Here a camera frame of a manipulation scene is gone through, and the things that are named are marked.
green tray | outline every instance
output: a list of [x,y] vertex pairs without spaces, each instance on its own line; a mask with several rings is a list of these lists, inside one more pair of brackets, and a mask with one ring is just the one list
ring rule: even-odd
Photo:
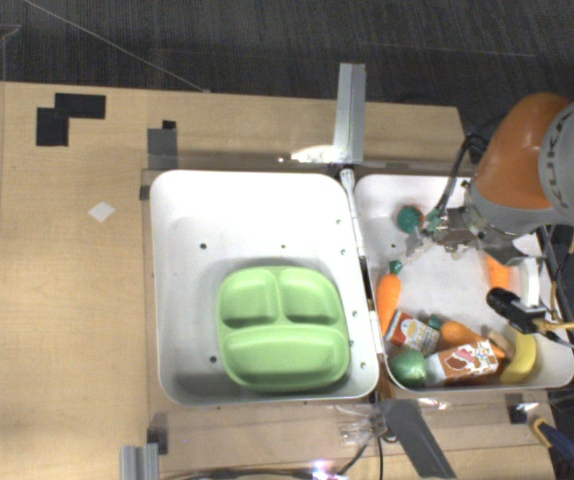
[[217,325],[227,374],[254,391],[321,388],[349,366],[340,296],[329,279],[311,269],[234,272],[218,292]]

carrot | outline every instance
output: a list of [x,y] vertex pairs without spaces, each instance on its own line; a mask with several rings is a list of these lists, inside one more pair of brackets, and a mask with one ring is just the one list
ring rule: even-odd
[[380,322],[380,332],[383,336],[387,333],[391,319],[394,317],[398,307],[400,289],[400,279],[393,271],[385,274],[376,288],[376,311]]
[[489,254],[485,259],[487,260],[487,271],[489,272],[491,287],[504,288],[506,290],[509,287],[509,267],[501,265]]
[[[440,338],[444,348],[460,347],[467,343],[485,340],[485,338],[476,334],[469,327],[455,321],[445,322],[440,326]],[[491,343],[491,349],[498,359],[505,359],[506,354],[493,343]]]

banana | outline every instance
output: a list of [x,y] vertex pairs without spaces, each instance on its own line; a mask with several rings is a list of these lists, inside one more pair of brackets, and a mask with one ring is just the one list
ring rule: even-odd
[[531,334],[522,334],[515,329],[514,359],[500,374],[501,384],[518,384],[522,381],[534,367],[536,362],[536,339]]

